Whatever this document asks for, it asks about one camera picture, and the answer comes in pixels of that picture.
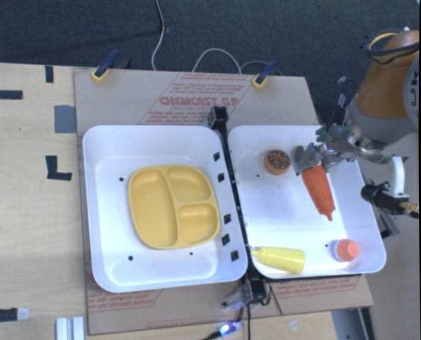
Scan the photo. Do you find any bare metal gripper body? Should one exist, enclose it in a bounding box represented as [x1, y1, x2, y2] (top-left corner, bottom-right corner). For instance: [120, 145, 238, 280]
[320, 123, 391, 165]

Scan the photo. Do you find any orange squeeze bottle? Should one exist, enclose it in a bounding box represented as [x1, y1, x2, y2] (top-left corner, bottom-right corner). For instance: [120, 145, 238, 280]
[300, 164, 336, 222]

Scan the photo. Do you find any brown toy doughnut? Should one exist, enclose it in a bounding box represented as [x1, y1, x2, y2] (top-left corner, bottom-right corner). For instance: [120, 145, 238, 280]
[263, 149, 292, 176]

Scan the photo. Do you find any white plastic tray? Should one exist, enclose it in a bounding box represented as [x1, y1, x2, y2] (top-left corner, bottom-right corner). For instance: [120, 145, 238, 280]
[82, 124, 250, 294]
[227, 124, 388, 281]

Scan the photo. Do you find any yellow squeeze bottle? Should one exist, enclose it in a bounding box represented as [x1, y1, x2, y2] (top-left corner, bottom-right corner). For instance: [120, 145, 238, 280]
[250, 245, 307, 275]

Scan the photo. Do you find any yellow divided plate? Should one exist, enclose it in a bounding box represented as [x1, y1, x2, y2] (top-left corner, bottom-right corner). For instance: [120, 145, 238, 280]
[127, 164, 222, 251]

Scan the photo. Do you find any brown cardboard board red print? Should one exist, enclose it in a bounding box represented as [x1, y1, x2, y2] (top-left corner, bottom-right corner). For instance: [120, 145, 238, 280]
[72, 67, 374, 336]

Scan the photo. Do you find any black cylinder on white bracket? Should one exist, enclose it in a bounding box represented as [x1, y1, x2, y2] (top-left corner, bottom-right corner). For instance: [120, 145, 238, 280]
[359, 155, 411, 216]

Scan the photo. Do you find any black block with thin wires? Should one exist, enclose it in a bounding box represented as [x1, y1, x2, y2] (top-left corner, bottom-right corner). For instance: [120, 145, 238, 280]
[246, 277, 270, 304]
[208, 106, 230, 131]

